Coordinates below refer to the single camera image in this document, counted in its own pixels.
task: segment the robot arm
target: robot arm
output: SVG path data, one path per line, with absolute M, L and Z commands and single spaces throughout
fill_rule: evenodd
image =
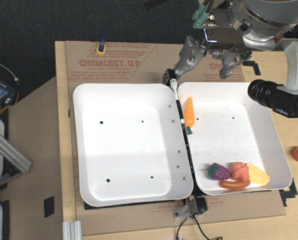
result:
M 207 51 L 222 60 L 221 79 L 233 75 L 234 67 L 250 59 L 254 50 L 284 51 L 288 62 L 286 86 L 255 80 L 248 95 L 283 116 L 298 118 L 298 39 L 284 38 L 298 25 L 298 0 L 226 0 L 210 10 L 212 1 L 206 0 L 192 16 L 193 27 L 203 29 L 204 36 L 201 42 L 187 37 L 174 69 L 176 78 L 192 70 Z M 188 39 L 194 45 L 188 45 Z M 202 56 L 195 61 L 193 52 L 197 54 L 197 50 Z

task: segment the yellow toy fruit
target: yellow toy fruit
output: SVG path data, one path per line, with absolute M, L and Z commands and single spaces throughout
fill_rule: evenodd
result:
M 249 167 L 250 182 L 264 186 L 270 181 L 270 176 L 257 166 L 251 163 L 247 163 L 246 166 Z

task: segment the cardboard sheet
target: cardboard sheet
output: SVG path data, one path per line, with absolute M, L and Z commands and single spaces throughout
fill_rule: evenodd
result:
M 72 95 L 83 83 L 158 83 L 165 70 L 172 69 L 178 62 L 182 44 L 107 42 L 104 55 L 97 54 L 97 45 L 97 42 L 66 41 L 76 213 L 77 220 L 82 222 L 82 233 L 87 236 L 178 226 L 180 222 L 174 220 L 173 210 L 183 205 L 181 200 L 85 209 L 79 190 Z M 178 84 L 245 81 L 239 66 L 234 69 L 234 75 L 225 80 L 219 77 L 221 68 L 221 60 L 207 54 Z M 208 211 L 198 218 L 200 223 L 285 215 L 278 190 L 206 196 L 206 200 Z

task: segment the white tray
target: white tray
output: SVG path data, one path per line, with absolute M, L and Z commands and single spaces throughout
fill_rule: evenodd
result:
M 251 163 L 270 176 L 265 186 L 251 183 L 243 192 L 287 188 L 291 171 L 270 109 L 248 97 L 249 83 L 186 82 L 179 86 L 183 111 L 192 97 L 196 117 L 188 142 L 198 187 L 208 195 L 242 192 L 220 187 L 208 176 L 212 163 L 228 169 Z
M 171 89 L 86 83 L 73 93 L 79 183 L 94 207 L 184 199 L 193 179 Z

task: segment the hot dog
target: hot dog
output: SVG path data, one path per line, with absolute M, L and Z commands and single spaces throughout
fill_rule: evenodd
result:
M 220 182 L 220 186 L 225 189 L 229 190 L 241 190 L 247 186 L 249 186 L 250 180 L 247 181 L 229 181 L 229 180 L 222 180 Z

